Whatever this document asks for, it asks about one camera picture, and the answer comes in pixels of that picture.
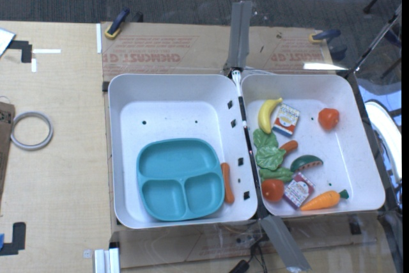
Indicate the red tomato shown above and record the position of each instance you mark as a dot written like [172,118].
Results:
[328,119]
[272,190]

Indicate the brown cardboard piece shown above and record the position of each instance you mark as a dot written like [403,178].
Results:
[4,144]

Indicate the thin black and white rod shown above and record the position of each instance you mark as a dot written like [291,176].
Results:
[242,108]

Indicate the pink and white carton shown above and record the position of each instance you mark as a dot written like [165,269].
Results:
[298,191]

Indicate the white tape roll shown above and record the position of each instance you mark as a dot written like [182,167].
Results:
[15,141]

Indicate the white plastic tray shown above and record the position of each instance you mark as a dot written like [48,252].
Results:
[166,89]
[351,163]

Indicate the blue divided plate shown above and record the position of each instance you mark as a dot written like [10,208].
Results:
[179,163]

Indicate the orange sausage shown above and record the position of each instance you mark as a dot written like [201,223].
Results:
[227,183]
[290,146]

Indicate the yellow banana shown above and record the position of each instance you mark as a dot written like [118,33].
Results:
[265,115]

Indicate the white red blue carton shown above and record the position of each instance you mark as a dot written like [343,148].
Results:
[286,121]

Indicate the green lettuce leaf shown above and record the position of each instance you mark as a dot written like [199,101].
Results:
[277,174]
[264,138]
[270,157]

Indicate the brown cardboard board red print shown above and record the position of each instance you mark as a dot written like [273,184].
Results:
[198,51]

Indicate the orange carrot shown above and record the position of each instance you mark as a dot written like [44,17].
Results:
[322,200]

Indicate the green watermelon slice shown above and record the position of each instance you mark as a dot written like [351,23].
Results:
[305,162]

